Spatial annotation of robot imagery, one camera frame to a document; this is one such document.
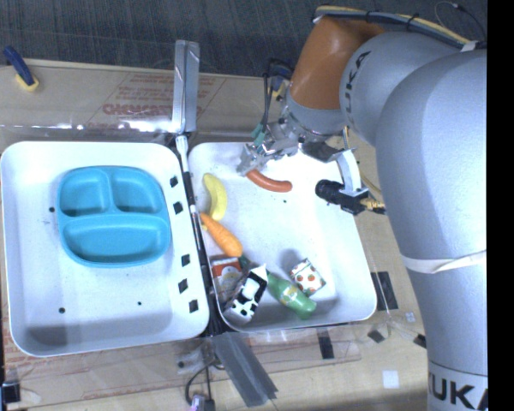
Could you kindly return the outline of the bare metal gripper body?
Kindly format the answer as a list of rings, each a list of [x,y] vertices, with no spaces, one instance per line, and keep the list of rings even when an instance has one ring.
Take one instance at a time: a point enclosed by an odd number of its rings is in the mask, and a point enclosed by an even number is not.
[[[252,132],[252,139],[249,144],[254,148],[264,145],[267,149],[273,149],[275,158],[279,158],[297,151],[312,151],[316,146],[323,145],[328,135],[305,128],[295,118],[280,118],[267,124],[260,122]]]

